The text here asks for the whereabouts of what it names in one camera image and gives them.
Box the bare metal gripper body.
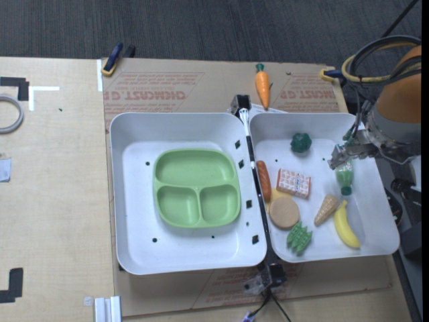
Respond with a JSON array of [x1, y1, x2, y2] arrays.
[[341, 127, 422, 166]]

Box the green plastic bottle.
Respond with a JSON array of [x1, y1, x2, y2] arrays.
[[334, 159, 355, 197]]

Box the green broccoli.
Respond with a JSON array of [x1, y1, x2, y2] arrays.
[[290, 132, 313, 154]]

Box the orange and white packet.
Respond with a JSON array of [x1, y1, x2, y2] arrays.
[[275, 168, 312, 199]]

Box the tan ice cream cone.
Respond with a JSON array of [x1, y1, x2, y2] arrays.
[[313, 193, 341, 227]]

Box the white plastic tray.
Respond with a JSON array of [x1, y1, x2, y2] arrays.
[[109, 111, 268, 276], [249, 111, 401, 264]]

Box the yellow banana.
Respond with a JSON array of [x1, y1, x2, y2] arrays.
[[333, 199, 362, 250]]

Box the yellow cheese slice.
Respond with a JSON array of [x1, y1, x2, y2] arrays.
[[265, 187, 292, 214]]

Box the brown sausage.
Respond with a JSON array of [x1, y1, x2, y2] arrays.
[[255, 160, 272, 202]]

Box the round tan biscuit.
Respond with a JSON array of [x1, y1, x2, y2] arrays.
[[269, 197, 301, 230]]

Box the white paper sheet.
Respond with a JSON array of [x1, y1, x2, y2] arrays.
[[250, 103, 290, 115]]

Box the thin black and white rod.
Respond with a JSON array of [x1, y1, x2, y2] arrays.
[[239, 108, 276, 266]]

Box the green pea pods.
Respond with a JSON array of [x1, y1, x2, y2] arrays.
[[286, 221, 314, 256]]

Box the orange carrot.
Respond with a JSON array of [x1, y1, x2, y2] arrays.
[[255, 62, 271, 111]]

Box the green divided plate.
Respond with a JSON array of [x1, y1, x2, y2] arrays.
[[152, 148, 242, 229]]

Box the brown cardboard board red print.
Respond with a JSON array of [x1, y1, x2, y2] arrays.
[[101, 58, 393, 318]]

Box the white tape roll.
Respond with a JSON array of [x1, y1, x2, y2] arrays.
[[0, 94, 25, 134]]

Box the black cylinder on white bracket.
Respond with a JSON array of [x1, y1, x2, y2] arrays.
[[390, 154, 422, 207]]

